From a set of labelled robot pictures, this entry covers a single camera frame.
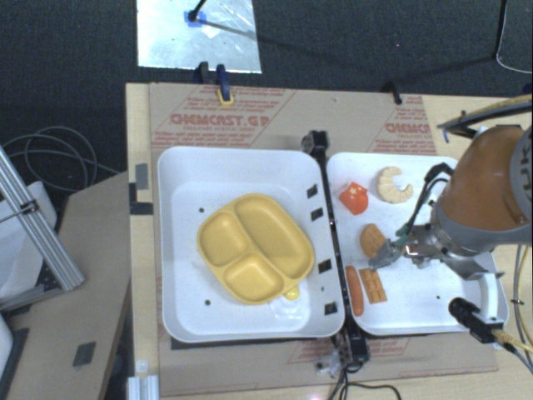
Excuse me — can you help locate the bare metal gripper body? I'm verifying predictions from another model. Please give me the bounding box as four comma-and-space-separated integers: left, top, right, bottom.
398, 222, 501, 282

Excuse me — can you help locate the brown round bread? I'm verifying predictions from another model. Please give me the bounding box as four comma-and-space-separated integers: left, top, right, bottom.
359, 222, 388, 260

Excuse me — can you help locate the orange rectangular biscuit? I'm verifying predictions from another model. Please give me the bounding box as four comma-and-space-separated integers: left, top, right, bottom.
358, 267, 389, 305

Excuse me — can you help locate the orange sausage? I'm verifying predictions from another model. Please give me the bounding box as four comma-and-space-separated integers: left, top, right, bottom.
345, 264, 366, 318

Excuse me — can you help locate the white plastic tray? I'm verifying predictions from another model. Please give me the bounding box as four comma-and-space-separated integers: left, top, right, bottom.
157, 145, 346, 344
326, 152, 511, 337

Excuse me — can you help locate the thin black rod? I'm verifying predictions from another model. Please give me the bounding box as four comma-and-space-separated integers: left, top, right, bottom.
311, 147, 364, 352

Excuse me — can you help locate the cream croissant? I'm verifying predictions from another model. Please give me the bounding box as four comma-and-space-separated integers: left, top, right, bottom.
376, 165, 415, 205

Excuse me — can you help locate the yellow and white fried egg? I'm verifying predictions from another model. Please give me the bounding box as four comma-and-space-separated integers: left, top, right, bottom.
268, 284, 311, 320

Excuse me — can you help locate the yellow divided plate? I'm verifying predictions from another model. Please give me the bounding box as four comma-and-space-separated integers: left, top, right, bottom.
197, 192, 316, 306

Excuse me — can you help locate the brown cardboard board, red print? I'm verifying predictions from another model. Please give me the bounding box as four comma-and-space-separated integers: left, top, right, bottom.
148, 82, 500, 398

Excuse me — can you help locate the black cylinder on white bracket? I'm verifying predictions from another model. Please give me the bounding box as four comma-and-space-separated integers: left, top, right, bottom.
448, 271, 506, 344

